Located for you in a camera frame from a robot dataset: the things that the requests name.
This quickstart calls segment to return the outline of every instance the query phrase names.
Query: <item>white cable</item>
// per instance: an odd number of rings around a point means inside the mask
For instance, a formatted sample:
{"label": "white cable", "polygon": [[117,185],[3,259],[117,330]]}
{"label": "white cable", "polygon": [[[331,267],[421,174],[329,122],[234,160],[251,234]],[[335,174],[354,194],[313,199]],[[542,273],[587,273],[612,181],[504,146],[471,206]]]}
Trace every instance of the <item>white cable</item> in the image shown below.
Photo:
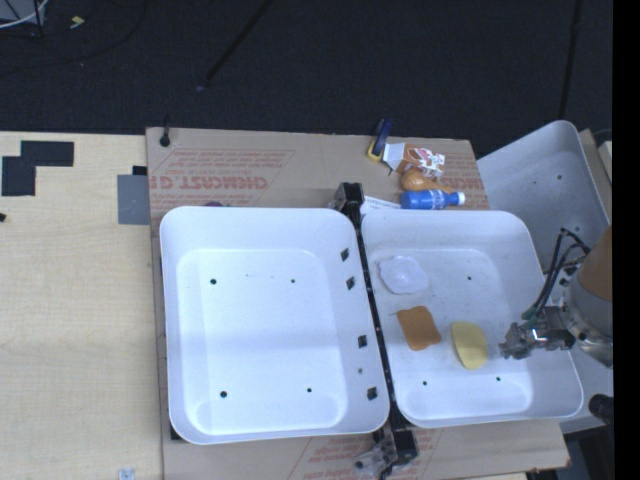
{"label": "white cable", "polygon": [[[49,2],[49,0],[43,0],[42,3],[38,6],[38,12],[40,12],[45,5],[47,5],[47,2]],[[19,25],[20,23],[24,23],[25,21],[29,21],[31,18],[33,18],[36,15],[36,12],[32,12],[31,14],[29,14],[29,16],[24,16],[23,18],[20,18],[19,20],[15,20],[15,21],[11,21],[9,23],[3,23],[2,25],[0,25],[0,28],[9,28],[9,27],[13,27],[14,25]]]}

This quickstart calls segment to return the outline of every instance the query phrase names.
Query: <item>white plate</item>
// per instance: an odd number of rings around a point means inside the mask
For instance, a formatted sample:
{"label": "white plate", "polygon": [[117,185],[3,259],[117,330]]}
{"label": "white plate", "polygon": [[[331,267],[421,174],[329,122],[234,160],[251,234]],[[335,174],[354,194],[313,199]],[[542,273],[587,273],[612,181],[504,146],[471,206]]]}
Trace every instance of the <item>white plate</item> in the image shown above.
{"label": "white plate", "polygon": [[385,423],[389,398],[344,215],[180,207],[162,220],[160,243],[169,412],[185,440],[366,433]]}
{"label": "white plate", "polygon": [[[539,350],[525,360],[504,359],[511,322],[537,298],[544,278],[524,223],[502,211],[379,211],[363,220],[373,291],[385,338],[398,407],[420,427],[434,428],[575,414],[583,393],[568,352]],[[416,259],[429,288],[392,293],[378,262]],[[407,345],[396,312],[424,305],[442,341],[420,351]],[[458,360],[450,327],[475,323],[488,344],[488,361],[467,370]]]}

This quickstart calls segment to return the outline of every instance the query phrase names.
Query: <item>black metal bracket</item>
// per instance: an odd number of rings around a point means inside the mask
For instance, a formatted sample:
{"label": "black metal bracket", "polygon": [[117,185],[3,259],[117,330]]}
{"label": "black metal bracket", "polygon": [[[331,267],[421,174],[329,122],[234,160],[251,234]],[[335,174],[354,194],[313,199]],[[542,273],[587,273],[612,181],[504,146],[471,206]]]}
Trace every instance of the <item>black metal bracket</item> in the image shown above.
{"label": "black metal bracket", "polygon": [[387,348],[382,334],[378,307],[376,305],[373,286],[371,284],[369,262],[367,261],[364,239],[362,238],[362,214],[360,213],[362,203],[364,203],[364,192],[360,183],[341,183],[330,206],[349,218],[355,228],[356,237],[358,239],[360,261],[362,263],[362,271],[364,273],[364,280],[367,286],[369,306],[371,308],[371,315],[373,317],[373,323],[376,330],[378,348],[380,349],[380,357],[382,359],[382,367],[384,369],[384,377],[391,404],[388,423],[398,456],[396,462],[391,464],[387,470],[383,471],[381,478],[386,478],[386,476],[391,473],[391,469],[394,465],[407,464],[417,457],[418,447],[413,432],[410,429],[411,423],[402,415],[396,402],[393,379],[391,377],[391,368],[389,366],[389,357],[387,356]]}

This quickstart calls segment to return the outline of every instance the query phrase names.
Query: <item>blue bottle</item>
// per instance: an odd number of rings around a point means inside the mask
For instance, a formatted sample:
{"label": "blue bottle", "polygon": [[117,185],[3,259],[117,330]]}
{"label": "blue bottle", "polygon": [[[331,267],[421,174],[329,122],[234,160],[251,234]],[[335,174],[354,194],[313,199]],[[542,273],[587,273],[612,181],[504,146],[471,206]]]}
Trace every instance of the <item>blue bottle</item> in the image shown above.
{"label": "blue bottle", "polygon": [[405,210],[442,210],[449,205],[462,206],[464,192],[451,194],[444,190],[407,190],[400,197],[400,206]]}

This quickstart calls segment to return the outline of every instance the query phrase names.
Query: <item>black floor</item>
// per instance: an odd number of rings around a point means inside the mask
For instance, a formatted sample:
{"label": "black floor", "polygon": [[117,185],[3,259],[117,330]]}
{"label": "black floor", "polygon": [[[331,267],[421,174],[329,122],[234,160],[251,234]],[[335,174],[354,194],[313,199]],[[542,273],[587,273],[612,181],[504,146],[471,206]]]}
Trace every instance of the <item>black floor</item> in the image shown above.
{"label": "black floor", "polygon": [[469,139],[482,157],[564,118],[601,142],[613,0],[576,1],[273,0],[198,92],[265,0],[50,0],[41,27],[0,28],[0,129],[141,134],[169,115],[370,134],[388,116],[392,135]]}

